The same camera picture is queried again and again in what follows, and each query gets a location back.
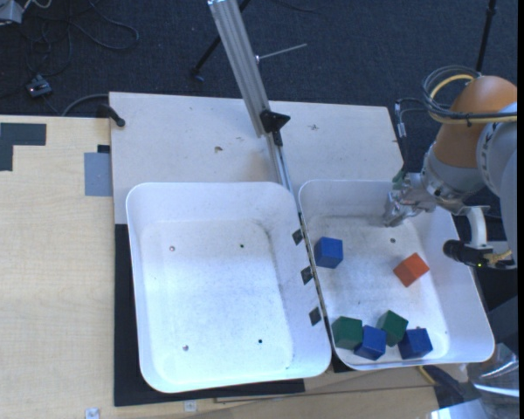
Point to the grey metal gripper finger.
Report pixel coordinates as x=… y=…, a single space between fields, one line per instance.
x=403 y=215
x=389 y=216

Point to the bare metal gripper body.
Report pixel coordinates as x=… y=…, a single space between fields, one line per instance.
x=419 y=199

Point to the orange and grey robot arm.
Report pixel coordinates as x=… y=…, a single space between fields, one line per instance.
x=471 y=125

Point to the orange cube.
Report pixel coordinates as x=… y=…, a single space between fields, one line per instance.
x=411 y=269

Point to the white plastic tray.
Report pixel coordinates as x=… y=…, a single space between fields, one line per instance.
x=367 y=273
x=214 y=286

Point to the blue cube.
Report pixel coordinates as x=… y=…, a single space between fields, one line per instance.
x=371 y=343
x=328 y=253
x=415 y=344

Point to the green cube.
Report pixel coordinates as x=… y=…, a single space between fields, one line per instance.
x=394 y=324
x=346 y=332

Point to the thin black and white rod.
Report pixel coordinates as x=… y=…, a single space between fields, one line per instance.
x=283 y=168

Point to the pale flat board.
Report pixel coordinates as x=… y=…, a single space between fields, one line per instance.
x=192 y=146

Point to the black cylinder on white bracket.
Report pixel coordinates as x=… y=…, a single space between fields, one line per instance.
x=463 y=251

